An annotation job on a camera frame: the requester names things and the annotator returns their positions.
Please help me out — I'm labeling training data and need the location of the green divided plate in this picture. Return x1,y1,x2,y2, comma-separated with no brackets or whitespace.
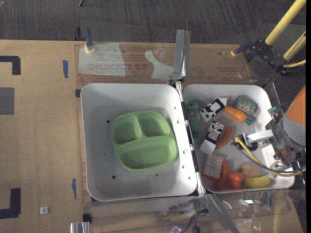
110,110,179,172

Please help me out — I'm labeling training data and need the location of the black cylinder on white bracket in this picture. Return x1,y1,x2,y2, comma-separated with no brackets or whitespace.
231,129,274,152

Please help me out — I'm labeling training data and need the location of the orange bell pepper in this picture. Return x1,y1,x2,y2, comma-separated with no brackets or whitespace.
226,172,247,190

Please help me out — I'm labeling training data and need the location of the small can green red label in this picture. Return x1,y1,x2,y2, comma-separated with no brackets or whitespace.
234,95,259,116

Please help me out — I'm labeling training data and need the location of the white plastic tray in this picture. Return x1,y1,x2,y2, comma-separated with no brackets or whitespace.
80,83,198,202
182,83,295,194

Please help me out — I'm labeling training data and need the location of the white packet orange print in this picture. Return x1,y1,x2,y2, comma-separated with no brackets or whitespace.
202,154,224,181

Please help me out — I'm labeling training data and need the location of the orange sausage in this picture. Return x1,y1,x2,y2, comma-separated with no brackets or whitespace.
215,126,234,150

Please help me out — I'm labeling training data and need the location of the brown cardboard board red print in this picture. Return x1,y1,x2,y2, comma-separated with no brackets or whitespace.
74,42,269,203

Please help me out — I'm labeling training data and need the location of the green clear plastic bottle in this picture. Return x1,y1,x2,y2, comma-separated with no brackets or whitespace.
186,101,201,138

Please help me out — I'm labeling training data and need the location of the black and white cow carton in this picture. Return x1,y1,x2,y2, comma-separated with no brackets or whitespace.
199,97,229,124
199,120,225,155

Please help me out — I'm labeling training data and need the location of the yellow banana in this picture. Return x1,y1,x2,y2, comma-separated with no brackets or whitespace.
244,175,271,189

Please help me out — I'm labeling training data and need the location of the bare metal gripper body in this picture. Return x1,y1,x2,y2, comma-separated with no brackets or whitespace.
266,120,306,170

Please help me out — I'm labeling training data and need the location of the beige bread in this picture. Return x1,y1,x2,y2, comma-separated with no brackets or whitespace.
240,161,263,178

